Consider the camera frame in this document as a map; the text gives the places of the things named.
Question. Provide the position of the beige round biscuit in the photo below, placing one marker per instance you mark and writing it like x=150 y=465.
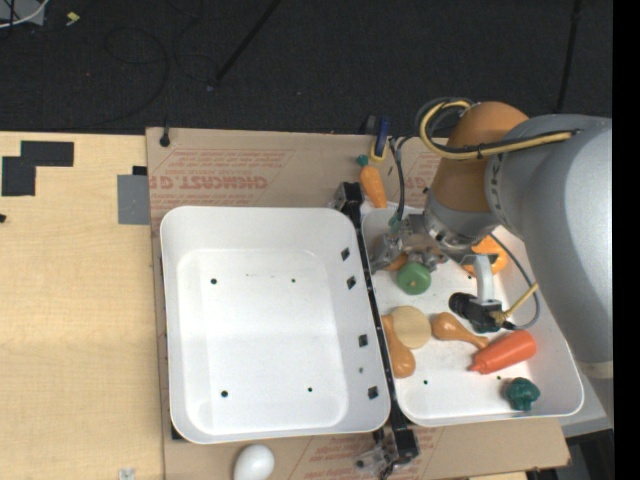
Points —
x=412 y=328

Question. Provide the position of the white egg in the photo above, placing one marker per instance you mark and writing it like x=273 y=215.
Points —
x=254 y=463

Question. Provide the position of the black cylinder on white bracket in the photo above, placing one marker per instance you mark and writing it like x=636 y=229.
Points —
x=482 y=308

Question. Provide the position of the green round toy fruit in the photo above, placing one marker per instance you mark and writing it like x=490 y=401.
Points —
x=414 y=279

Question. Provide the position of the white plastic tray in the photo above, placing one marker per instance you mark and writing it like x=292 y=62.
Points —
x=260 y=338
x=450 y=388

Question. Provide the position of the green broccoli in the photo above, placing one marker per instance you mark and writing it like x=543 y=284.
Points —
x=522 y=394

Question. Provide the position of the orange toy fruit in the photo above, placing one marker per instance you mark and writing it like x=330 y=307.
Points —
x=497 y=260

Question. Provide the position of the brown cardboard board, red print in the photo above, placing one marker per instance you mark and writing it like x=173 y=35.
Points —
x=300 y=178

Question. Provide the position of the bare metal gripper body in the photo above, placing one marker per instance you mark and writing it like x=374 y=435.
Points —
x=419 y=238

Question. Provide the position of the orange squeeze bottle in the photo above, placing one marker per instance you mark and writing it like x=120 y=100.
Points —
x=507 y=352

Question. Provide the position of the small orange toy piece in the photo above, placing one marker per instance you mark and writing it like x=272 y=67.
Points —
x=398 y=264

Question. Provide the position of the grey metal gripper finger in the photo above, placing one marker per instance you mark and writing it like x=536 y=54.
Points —
x=384 y=257
x=426 y=262

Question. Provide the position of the orange carrot with green top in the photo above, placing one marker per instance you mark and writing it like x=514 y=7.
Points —
x=374 y=185

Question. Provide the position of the brown chicken drumstick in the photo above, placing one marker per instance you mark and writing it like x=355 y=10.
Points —
x=402 y=360
x=452 y=329

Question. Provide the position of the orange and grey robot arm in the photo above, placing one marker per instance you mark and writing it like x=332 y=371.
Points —
x=550 y=208

